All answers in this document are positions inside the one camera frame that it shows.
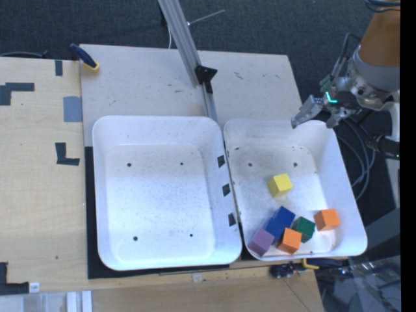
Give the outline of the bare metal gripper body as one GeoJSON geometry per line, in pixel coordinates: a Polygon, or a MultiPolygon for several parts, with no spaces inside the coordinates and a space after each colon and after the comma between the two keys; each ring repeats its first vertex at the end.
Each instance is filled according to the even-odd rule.
{"type": "Polygon", "coordinates": [[[399,91],[385,91],[366,82],[360,74],[327,75],[322,80],[322,102],[331,111],[356,113],[362,109],[386,111],[400,103],[399,91]]]}

